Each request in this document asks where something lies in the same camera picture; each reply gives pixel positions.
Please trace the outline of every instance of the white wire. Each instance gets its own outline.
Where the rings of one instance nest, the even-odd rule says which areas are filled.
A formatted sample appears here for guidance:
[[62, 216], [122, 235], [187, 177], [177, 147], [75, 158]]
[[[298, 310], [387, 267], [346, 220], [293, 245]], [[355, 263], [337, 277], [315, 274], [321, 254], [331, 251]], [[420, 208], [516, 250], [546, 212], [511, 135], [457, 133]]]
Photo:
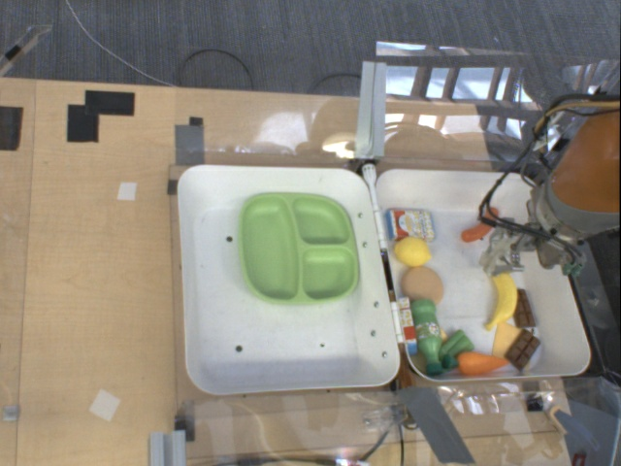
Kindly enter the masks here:
[[116, 53], [114, 53], [112, 50], [104, 47], [95, 37], [93, 37], [93, 35], [91, 35], [88, 30], [84, 27], [84, 25], [82, 24], [82, 21], [80, 20], [80, 18], [78, 17], [78, 15], [76, 14], [76, 11], [74, 11], [73, 6], [71, 5], [71, 2], [69, 0], [64, 0], [65, 4], [67, 4], [67, 8], [69, 9], [69, 12], [71, 13], [71, 15], [73, 16], [73, 18], [76, 20], [76, 22], [78, 23], [78, 26], [80, 27], [80, 29], [82, 30], [82, 32], [86, 35], [86, 38], [88, 38], [92, 43], [94, 43], [97, 47], [99, 47], [101, 50], [103, 50], [105, 53], [107, 53], [109, 56], [115, 58], [116, 60], [118, 60], [120, 63], [126, 65], [127, 67], [129, 67], [132, 71], [136, 71], [138, 74], [140, 74], [141, 76], [144, 76], [145, 78], [148, 78], [150, 80], [152, 80], [153, 82], [156, 83], [160, 83], [160, 84], [165, 84], [166, 86], [175, 86], [172, 83], [167, 83], [164, 82], [162, 80], [158, 80], [157, 78], [155, 78], [154, 76], [152, 76], [151, 74], [146, 73], [145, 71], [141, 71], [140, 69], [138, 69], [136, 66], [130, 64], [129, 62], [127, 62], [127, 60], [125, 60], [122, 57], [119, 57], [118, 55], [116, 55]]

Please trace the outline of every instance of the yellow banana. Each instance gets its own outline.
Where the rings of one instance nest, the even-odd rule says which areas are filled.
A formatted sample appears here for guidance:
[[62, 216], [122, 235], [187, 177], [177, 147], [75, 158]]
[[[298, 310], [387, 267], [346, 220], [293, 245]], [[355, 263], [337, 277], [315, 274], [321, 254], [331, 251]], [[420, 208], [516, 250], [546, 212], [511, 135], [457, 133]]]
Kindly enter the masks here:
[[499, 322], [508, 320], [515, 312], [517, 306], [517, 286], [509, 273], [501, 273], [492, 277], [496, 286], [496, 311], [492, 319], [485, 325], [485, 329], [490, 331]]

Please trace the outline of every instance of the yellow lemon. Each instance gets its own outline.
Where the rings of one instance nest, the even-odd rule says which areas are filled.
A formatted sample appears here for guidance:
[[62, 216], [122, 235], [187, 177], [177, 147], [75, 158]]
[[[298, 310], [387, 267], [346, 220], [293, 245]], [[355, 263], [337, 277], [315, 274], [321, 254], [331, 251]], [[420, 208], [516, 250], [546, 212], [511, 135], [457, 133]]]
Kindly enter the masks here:
[[427, 242], [416, 237], [406, 237], [397, 242], [395, 255], [401, 262], [412, 268], [422, 266], [431, 259]]

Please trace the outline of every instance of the wooden tabletop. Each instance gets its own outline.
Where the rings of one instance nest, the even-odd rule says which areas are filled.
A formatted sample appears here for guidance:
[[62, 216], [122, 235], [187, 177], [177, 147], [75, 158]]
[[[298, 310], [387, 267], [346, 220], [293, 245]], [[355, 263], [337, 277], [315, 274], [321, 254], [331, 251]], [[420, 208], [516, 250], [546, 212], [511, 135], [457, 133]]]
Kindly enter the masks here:
[[[83, 105], [87, 90], [132, 92], [135, 112], [99, 116], [97, 143], [69, 143], [68, 106]], [[346, 166], [325, 148], [352, 141], [357, 100], [1, 79], [0, 106], [23, 109], [18, 150], [0, 150], [0, 406], [20, 407], [17, 421], [0, 421], [0, 464], [147, 464], [149, 433], [170, 432], [180, 403], [167, 191], [178, 163], [176, 126], [202, 118], [205, 160], [211, 163]], [[445, 114], [443, 106], [433, 109], [427, 114]], [[402, 135], [409, 133], [411, 143], [395, 139], [387, 150], [403, 157], [414, 150], [421, 154], [412, 162], [417, 167], [488, 167], [480, 133], [434, 133], [408, 125], [411, 113], [401, 110]], [[102, 408], [104, 415], [113, 414], [110, 420], [90, 411], [101, 390], [113, 396]], [[305, 397], [307, 404], [321, 401], [316, 413], [304, 417], [314, 433], [326, 426], [322, 416], [334, 425], [343, 406], [342, 397], [327, 395]], [[249, 402], [254, 409], [266, 401]], [[220, 454], [221, 440], [233, 450], [299, 450], [312, 443], [289, 433], [287, 445], [282, 421], [269, 408], [264, 415], [240, 412], [247, 416], [234, 429], [228, 411], [215, 413], [225, 404], [205, 395], [202, 405], [203, 425], [214, 440], [198, 448], [195, 464], [212, 464], [198, 457]], [[286, 406], [280, 410], [287, 416]], [[518, 411], [502, 418], [507, 432], [511, 426], [522, 430], [512, 441], [471, 433], [480, 463], [496, 464], [510, 442], [515, 453], [536, 449], [522, 455], [524, 464], [540, 450], [557, 450], [551, 463], [565, 464], [564, 443], [545, 416]], [[354, 406], [351, 416], [356, 413]], [[467, 435], [469, 423], [458, 426]], [[239, 437], [258, 429], [262, 438]], [[366, 446], [375, 437], [353, 445]], [[409, 457], [435, 464], [420, 432], [409, 432], [407, 440]], [[394, 462], [387, 457], [398, 457], [395, 447], [377, 457]]]

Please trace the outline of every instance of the brown round toy food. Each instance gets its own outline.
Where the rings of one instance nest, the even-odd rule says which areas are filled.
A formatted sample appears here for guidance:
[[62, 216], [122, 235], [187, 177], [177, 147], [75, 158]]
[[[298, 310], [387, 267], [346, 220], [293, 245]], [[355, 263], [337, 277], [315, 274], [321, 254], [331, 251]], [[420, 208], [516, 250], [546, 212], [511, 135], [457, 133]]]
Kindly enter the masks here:
[[409, 300], [431, 299], [436, 305], [444, 296], [444, 286], [438, 274], [424, 266], [410, 268], [401, 278], [401, 290]]

